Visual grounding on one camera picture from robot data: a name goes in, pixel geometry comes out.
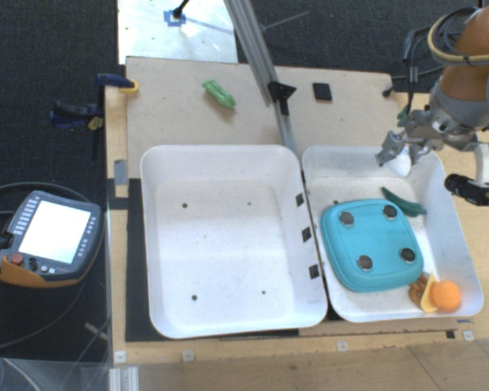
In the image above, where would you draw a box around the orange ball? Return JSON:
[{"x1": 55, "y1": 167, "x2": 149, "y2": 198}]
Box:
[{"x1": 430, "y1": 279, "x2": 463, "y2": 314}]

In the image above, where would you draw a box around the dark green pepper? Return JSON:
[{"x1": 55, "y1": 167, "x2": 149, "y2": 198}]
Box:
[{"x1": 381, "y1": 186, "x2": 428, "y2": 217}]

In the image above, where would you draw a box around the black cylinder on white bracket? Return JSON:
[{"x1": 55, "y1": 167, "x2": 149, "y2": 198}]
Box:
[{"x1": 443, "y1": 141, "x2": 489, "y2": 208}]

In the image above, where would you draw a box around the white plastic tray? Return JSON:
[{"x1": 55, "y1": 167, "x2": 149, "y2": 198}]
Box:
[
  {"x1": 139, "y1": 143, "x2": 329, "y2": 340},
  {"x1": 301, "y1": 144, "x2": 486, "y2": 324}
]

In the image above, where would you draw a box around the green pea pod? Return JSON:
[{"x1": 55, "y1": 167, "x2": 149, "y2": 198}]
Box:
[{"x1": 201, "y1": 79, "x2": 238, "y2": 110}]

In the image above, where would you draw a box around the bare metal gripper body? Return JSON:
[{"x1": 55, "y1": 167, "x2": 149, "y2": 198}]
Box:
[{"x1": 402, "y1": 109, "x2": 479, "y2": 152}]

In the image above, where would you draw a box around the white egg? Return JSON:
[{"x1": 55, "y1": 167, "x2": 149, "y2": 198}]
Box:
[{"x1": 390, "y1": 144, "x2": 413, "y2": 178}]

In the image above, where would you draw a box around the brown pretzel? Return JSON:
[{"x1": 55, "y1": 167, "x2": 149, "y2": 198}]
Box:
[{"x1": 407, "y1": 273, "x2": 431, "y2": 307}]

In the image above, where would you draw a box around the yellow slice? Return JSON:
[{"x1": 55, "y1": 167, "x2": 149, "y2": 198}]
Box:
[{"x1": 419, "y1": 272, "x2": 439, "y2": 314}]

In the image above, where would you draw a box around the pale wood board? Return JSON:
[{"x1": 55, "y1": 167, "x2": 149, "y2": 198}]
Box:
[{"x1": 124, "y1": 56, "x2": 458, "y2": 340}]

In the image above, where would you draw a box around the black square pad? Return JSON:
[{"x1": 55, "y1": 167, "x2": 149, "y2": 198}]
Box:
[{"x1": 312, "y1": 82, "x2": 333, "y2": 102}]

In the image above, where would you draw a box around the blue divided plate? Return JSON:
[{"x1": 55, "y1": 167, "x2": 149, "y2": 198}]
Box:
[{"x1": 319, "y1": 198, "x2": 426, "y2": 294}]

